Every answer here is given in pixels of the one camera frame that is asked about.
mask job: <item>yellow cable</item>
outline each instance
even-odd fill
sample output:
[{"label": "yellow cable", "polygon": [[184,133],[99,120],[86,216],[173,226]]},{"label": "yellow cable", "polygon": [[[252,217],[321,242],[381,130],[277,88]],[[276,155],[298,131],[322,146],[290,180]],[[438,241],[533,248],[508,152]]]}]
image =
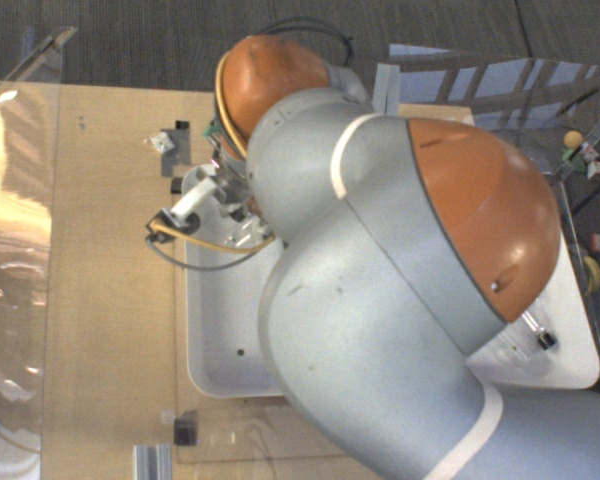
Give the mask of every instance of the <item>yellow cable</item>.
[{"label": "yellow cable", "polygon": [[207,249],[211,249],[213,251],[218,252],[229,252],[232,254],[252,254],[254,252],[258,252],[261,249],[264,249],[267,245],[269,245],[274,240],[274,235],[265,238],[262,243],[256,245],[255,247],[227,247],[224,245],[214,244],[212,242],[207,242],[206,240],[200,240],[199,238],[195,238],[193,236],[187,235],[185,233],[181,233],[175,229],[170,228],[164,224],[160,224],[157,220],[152,221],[149,224],[149,229],[154,233],[164,233],[165,235],[171,236],[173,238],[180,238],[181,240],[186,240],[187,242],[191,242],[192,244],[199,245],[201,247],[206,247]]},{"label": "yellow cable", "polygon": [[247,141],[244,140],[240,132],[234,126],[233,121],[229,117],[227,108],[224,105],[224,94],[222,93],[222,71],[224,69],[224,63],[227,60],[229,53],[225,53],[220,62],[218,62],[218,68],[216,69],[215,89],[216,89],[216,103],[218,104],[218,112],[220,114],[220,121],[229,134],[229,140],[233,142],[240,154],[247,158]]}]

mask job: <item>transparent panel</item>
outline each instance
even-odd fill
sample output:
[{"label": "transparent panel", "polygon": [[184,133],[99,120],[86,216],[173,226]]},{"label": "transparent panel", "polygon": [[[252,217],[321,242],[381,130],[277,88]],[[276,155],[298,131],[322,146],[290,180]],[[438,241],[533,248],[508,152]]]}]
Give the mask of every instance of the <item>transparent panel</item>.
[{"label": "transparent panel", "polygon": [[0,83],[0,478],[39,478],[62,45],[46,37]]},{"label": "transparent panel", "polygon": [[[593,172],[600,171],[600,66],[411,45],[391,45],[389,53],[387,63],[400,70],[400,104],[464,108],[458,119],[471,116],[545,174],[600,354],[600,288],[589,289],[584,261],[600,264],[592,244],[600,235],[600,172]],[[569,149],[566,134],[574,131],[583,143]]]}]

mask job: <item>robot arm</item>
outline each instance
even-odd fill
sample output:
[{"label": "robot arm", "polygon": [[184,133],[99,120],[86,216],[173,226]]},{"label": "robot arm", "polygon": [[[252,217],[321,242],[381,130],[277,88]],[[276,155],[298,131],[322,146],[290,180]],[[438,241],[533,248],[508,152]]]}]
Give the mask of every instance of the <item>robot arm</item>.
[{"label": "robot arm", "polygon": [[258,323],[302,414],[386,478],[600,478],[600,395],[467,367],[556,264],[556,204],[521,153],[373,114],[352,72],[277,38],[221,61],[216,100],[217,184],[288,245]]}]

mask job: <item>black cable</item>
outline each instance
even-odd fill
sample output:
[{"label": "black cable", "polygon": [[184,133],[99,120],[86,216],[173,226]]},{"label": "black cable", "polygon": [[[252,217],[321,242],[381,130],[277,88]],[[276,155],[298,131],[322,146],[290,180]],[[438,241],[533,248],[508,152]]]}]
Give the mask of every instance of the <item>black cable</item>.
[{"label": "black cable", "polygon": [[571,102],[567,103],[565,106],[563,106],[556,114],[556,117],[561,116],[562,114],[565,114],[574,105],[579,105],[583,101],[588,100],[589,98],[591,98],[591,96],[594,96],[594,95],[598,94],[599,92],[600,92],[600,85],[598,87],[594,87],[593,89],[585,92],[584,94],[581,94],[576,99],[574,99],[573,101],[571,101]]},{"label": "black cable", "polygon": [[518,25],[520,26],[520,32],[522,32],[522,38],[524,39],[524,46],[527,50],[527,57],[533,57],[533,50],[531,49],[531,41],[529,40],[529,36],[527,35],[527,30],[524,26],[524,21],[522,19],[522,12],[520,2],[518,0],[513,0],[513,5],[516,8],[516,17],[518,19]]},{"label": "black cable", "polygon": [[591,192],[591,194],[589,194],[588,196],[586,196],[582,201],[580,201],[577,205],[575,205],[572,209],[571,209],[571,216],[575,217],[576,215],[578,215],[578,213],[580,213],[580,211],[587,206],[591,201],[593,201],[598,194],[600,194],[600,185],[598,185],[595,190],[593,192]]},{"label": "black cable", "polygon": [[283,34],[285,32],[305,31],[325,34],[339,39],[347,51],[347,56],[342,65],[344,67],[347,67],[351,64],[355,55],[352,44],[353,38],[345,36],[331,23],[321,20],[319,18],[312,18],[311,16],[296,16],[292,18],[284,18],[267,25],[263,29],[256,32],[256,34],[277,35]]},{"label": "black cable", "polygon": [[153,252],[155,252],[158,256],[160,256],[163,260],[168,261],[169,263],[171,263],[172,265],[175,265],[177,267],[185,268],[187,270],[195,270],[196,272],[217,272],[219,270],[226,270],[228,268],[235,267],[236,265],[239,265],[240,263],[243,263],[243,262],[247,261],[248,259],[253,258],[256,254],[258,254],[258,252],[260,252],[260,251],[252,252],[251,254],[247,254],[247,255],[243,256],[239,260],[232,261],[231,263],[227,263],[225,265],[218,265],[217,267],[201,267],[198,265],[189,265],[188,263],[183,263],[181,261],[178,261],[175,258],[172,258],[168,254],[165,254],[163,251],[161,251],[156,246],[154,241],[155,241],[155,239],[151,235],[149,235],[145,238],[145,242],[149,246],[149,248]]}]

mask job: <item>clear plastic sheet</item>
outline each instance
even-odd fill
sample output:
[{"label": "clear plastic sheet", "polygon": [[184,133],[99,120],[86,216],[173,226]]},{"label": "clear plastic sheet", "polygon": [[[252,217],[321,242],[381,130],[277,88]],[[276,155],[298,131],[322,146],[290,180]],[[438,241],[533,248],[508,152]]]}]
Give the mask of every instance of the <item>clear plastic sheet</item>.
[{"label": "clear plastic sheet", "polygon": [[0,82],[0,478],[39,478],[62,46],[58,29]]}]

